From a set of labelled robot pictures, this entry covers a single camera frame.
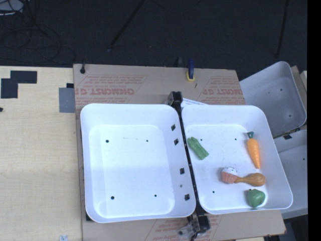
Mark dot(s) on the pink toy cupcake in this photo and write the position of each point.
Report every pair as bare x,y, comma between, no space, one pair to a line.
228,175

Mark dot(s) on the white plastic tray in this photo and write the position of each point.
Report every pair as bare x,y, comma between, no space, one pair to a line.
225,154
273,99
294,169
133,164

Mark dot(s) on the brown toy chicken drumstick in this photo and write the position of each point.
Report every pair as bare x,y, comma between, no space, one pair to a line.
253,179

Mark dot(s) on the brown cardboard board red print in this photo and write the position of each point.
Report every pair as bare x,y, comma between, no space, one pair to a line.
155,84

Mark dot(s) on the orange toy carrot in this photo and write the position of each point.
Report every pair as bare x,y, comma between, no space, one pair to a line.
253,150

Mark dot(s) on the green toy pepper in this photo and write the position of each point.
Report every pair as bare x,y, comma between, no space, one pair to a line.
255,197

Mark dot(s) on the green toy celery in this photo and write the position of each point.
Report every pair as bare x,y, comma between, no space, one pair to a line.
197,148

